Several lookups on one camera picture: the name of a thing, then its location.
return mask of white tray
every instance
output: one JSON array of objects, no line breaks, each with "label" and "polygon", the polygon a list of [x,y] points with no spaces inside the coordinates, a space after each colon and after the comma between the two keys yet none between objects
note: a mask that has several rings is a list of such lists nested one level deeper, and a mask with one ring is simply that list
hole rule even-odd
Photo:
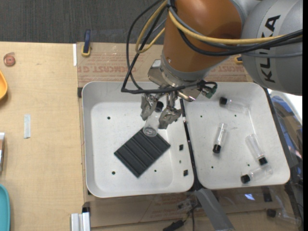
[{"label": "white tray", "polygon": [[[157,88],[151,82],[140,85],[145,89]],[[139,178],[114,155],[145,124],[140,117],[141,95],[121,93],[121,87],[122,82],[91,82],[82,91],[88,190],[100,198],[189,190],[193,173],[182,118],[169,125],[167,130],[159,130],[171,147]],[[134,87],[128,83],[127,88]],[[250,104],[249,115],[221,108],[219,98],[222,95],[245,100]],[[204,187],[276,185],[289,180],[290,170],[267,97],[259,85],[218,83],[218,90],[211,99],[199,95],[196,101],[185,102],[185,107],[198,179]],[[213,142],[219,122],[228,124],[229,136],[220,154],[214,154]],[[250,133],[257,134],[273,174],[261,181],[242,184],[240,176],[258,166],[244,141]],[[188,170],[187,176],[183,175],[184,170]]]}]

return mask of yellow cable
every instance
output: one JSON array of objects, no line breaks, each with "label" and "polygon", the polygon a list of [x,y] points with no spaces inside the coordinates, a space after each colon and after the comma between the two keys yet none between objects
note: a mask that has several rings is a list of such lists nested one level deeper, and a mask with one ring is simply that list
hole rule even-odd
[{"label": "yellow cable", "polygon": [[202,36],[199,34],[196,34],[190,30],[188,30],[187,28],[185,28],[181,23],[179,23],[176,18],[173,16],[173,14],[169,11],[169,16],[171,21],[173,22],[173,24],[180,29],[181,31],[183,31],[185,34],[201,40],[201,41],[207,41],[207,42],[211,42],[211,43],[221,43],[221,44],[255,44],[255,43],[263,43],[263,42],[268,42],[271,41],[273,39],[277,39],[280,38],[283,35],[278,35],[278,36],[273,36],[273,37],[266,37],[266,38],[245,38],[245,39],[223,39],[223,38],[210,38],[207,36]]},{"label": "yellow cable", "polygon": [[148,29],[148,27],[150,26],[150,24],[152,23],[152,21],[157,17],[157,15],[159,14],[159,12],[164,9],[164,7],[167,5],[167,0],[165,0],[159,7],[158,9],[153,13],[153,15],[150,17],[150,19],[147,21],[147,23],[144,25],[138,39],[137,39],[137,42],[136,42],[136,47],[135,47],[135,51],[137,53],[143,53],[145,51],[147,51],[154,43],[155,41],[163,34],[164,30],[165,29],[162,29],[159,34],[153,39],[153,41],[150,43],[150,45],[145,48],[144,50],[139,50],[139,45],[140,45],[140,42],[142,40],[142,37],[145,33],[145,31]]}]

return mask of teal plate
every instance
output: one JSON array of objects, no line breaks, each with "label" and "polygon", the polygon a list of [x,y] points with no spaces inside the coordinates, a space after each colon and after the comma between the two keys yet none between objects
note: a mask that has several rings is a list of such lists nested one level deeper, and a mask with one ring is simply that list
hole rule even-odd
[{"label": "teal plate", "polygon": [[8,191],[0,184],[0,231],[10,231],[11,209]]}]

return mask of black cap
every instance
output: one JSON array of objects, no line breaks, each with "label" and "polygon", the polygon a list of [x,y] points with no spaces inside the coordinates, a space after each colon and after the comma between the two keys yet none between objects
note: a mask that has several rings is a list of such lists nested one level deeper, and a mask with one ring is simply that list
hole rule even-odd
[{"label": "black cap", "polygon": [[213,148],[213,152],[214,153],[220,153],[220,150],[221,150],[221,146],[216,144],[214,145],[214,148]]},{"label": "black cap", "polygon": [[249,177],[249,175],[243,175],[243,176],[241,176],[241,182],[242,183],[247,183],[247,182],[250,182],[250,177]]},{"label": "black cap", "polygon": [[268,161],[266,160],[265,157],[262,157],[262,158],[259,159],[259,163],[260,163],[260,165],[263,165],[263,164],[267,164]]},{"label": "black cap", "polygon": [[221,97],[220,100],[219,100],[219,103],[222,104],[222,105],[226,105],[227,101],[228,101],[228,99]]},{"label": "black cap", "polygon": [[164,104],[162,102],[158,101],[157,104],[156,104],[155,111],[156,112],[162,112],[163,108],[164,108]]},{"label": "black cap", "polygon": [[276,216],[277,211],[273,210],[273,209],[267,209],[266,210],[266,214],[268,215],[268,217],[274,218]]}]

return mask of orange object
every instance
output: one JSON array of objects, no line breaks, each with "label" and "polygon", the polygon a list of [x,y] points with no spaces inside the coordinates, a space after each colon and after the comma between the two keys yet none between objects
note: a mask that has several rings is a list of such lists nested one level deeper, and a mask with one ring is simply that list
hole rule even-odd
[{"label": "orange object", "polygon": [[[242,21],[230,0],[176,0],[175,6],[178,16],[205,36],[219,39],[239,39],[241,36]],[[186,36],[202,50],[224,51]],[[227,58],[205,56],[190,49],[169,16],[165,26],[164,55],[172,68],[182,72],[210,69]]]},{"label": "orange object", "polygon": [[0,71],[0,100],[5,96],[6,92],[8,91],[8,84]]}]

